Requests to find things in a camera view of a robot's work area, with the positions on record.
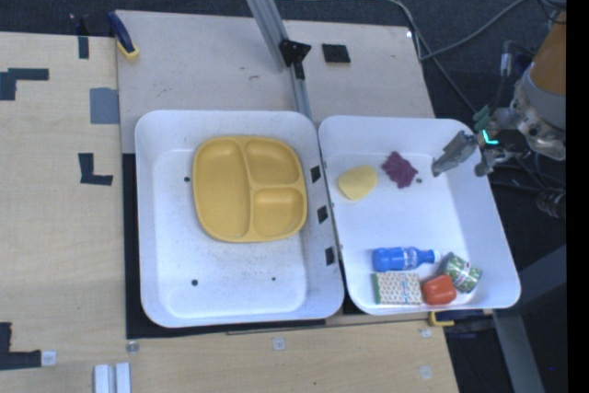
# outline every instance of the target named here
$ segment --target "metal bracket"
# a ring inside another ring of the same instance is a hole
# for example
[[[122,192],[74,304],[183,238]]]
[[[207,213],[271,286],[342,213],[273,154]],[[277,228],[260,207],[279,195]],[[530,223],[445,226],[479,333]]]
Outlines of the metal bracket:
[[[278,47],[283,55],[284,63],[294,68],[294,77],[305,80],[303,60],[308,52],[311,51],[311,46],[292,40],[282,40]]]

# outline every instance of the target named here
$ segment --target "plastic water bottle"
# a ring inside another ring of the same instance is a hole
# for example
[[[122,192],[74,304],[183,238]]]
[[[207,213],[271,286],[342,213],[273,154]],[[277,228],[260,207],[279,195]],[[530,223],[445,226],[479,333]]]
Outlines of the plastic water bottle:
[[[413,246],[372,251],[372,266],[376,272],[410,271],[424,262],[433,264],[440,259],[440,252],[435,249],[419,250]]]

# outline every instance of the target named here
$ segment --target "food item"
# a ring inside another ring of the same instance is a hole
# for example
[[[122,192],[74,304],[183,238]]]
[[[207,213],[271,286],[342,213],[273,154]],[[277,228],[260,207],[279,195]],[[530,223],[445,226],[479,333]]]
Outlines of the food item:
[[[477,286],[482,270],[450,252],[440,263],[439,273],[449,275],[457,290],[469,294]]]
[[[224,242],[292,236],[308,211],[298,154],[269,136],[219,135],[202,143],[192,159],[192,195],[202,230]]]
[[[422,293],[428,305],[446,305],[456,298],[456,288],[450,275],[443,273],[422,283]]]
[[[387,173],[391,180],[397,182],[397,187],[399,189],[409,187],[418,172],[417,169],[411,165],[411,162],[401,157],[397,151],[393,151],[388,155],[387,160],[382,164],[381,168]]]
[[[372,166],[358,166],[346,170],[338,177],[338,187],[350,200],[360,200],[376,186],[378,177]]]
[[[423,302],[417,273],[376,272],[372,274],[372,282],[379,305],[420,305]]]
[[[440,252],[436,249],[420,250],[413,246],[378,248],[372,251],[372,268],[376,272],[410,271],[424,262],[436,263],[440,258]]]

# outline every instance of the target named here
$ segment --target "soda can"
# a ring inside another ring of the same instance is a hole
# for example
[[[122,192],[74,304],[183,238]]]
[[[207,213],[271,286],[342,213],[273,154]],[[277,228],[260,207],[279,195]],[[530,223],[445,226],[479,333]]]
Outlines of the soda can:
[[[477,286],[482,270],[473,267],[470,262],[458,257],[453,252],[446,255],[440,264],[440,273],[449,275],[452,285],[460,292],[469,294]]]

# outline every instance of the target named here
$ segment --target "yellow divided plate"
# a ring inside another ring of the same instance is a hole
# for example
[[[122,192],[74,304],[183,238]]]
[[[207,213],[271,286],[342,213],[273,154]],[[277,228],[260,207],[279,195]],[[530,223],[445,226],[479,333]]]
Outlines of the yellow divided plate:
[[[222,241],[283,239],[306,220],[301,163],[276,139],[232,135],[204,142],[194,154],[192,190],[202,228]]]

